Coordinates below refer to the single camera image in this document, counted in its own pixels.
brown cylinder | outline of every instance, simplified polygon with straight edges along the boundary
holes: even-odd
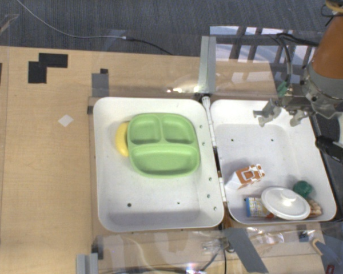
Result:
[[[343,16],[335,16],[314,54],[312,66],[321,76],[343,79]]]

green ball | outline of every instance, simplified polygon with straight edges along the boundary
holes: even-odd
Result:
[[[306,198],[313,191],[313,187],[308,182],[300,180],[293,186],[293,191]]]

green divided plate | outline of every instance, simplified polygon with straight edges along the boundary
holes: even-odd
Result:
[[[177,114],[141,114],[128,125],[133,168],[144,176],[186,176],[200,165],[192,123]]]

white tray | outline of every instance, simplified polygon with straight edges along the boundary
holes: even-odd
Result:
[[[118,126],[137,114],[169,112],[188,118],[200,144],[191,175],[158,179],[136,173],[114,146]],[[206,228],[224,215],[206,112],[186,99],[102,98],[94,106],[98,215],[114,232]]]
[[[270,186],[293,188],[306,180],[314,190],[309,195],[322,207],[322,215],[306,221],[327,221],[336,214],[336,203],[315,136],[308,118],[290,126],[285,110],[265,127],[258,125],[253,110],[262,110],[263,101],[218,100],[211,106],[217,150],[225,184],[236,170],[261,164],[266,176],[259,183],[230,190],[225,186],[231,215],[243,224],[273,224],[282,219],[257,219],[246,216],[244,198],[259,197]]]

white diamond sticker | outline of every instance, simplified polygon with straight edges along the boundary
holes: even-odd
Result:
[[[67,127],[73,120],[74,119],[69,115],[65,115],[60,120],[58,120],[58,123],[60,123],[64,127]]]

